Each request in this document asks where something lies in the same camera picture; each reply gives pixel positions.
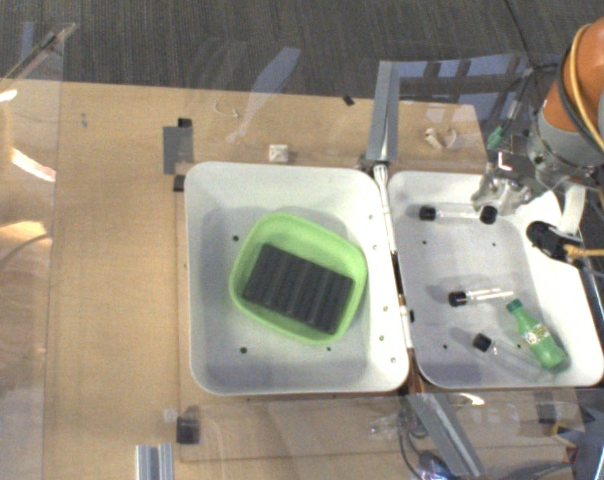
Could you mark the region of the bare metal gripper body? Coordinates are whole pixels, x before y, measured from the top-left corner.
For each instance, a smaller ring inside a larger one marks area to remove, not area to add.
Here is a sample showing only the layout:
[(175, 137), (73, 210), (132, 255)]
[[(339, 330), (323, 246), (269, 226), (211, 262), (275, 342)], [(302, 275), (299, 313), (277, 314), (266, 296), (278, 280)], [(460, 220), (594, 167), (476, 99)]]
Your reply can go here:
[(538, 136), (490, 136), (486, 146), (485, 193), (501, 193), (509, 185), (516, 192), (527, 187), (531, 193), (543, 193), (565, 181), (585, 184), (596, 167), (595, 147), (580, 137), (549, 142)]

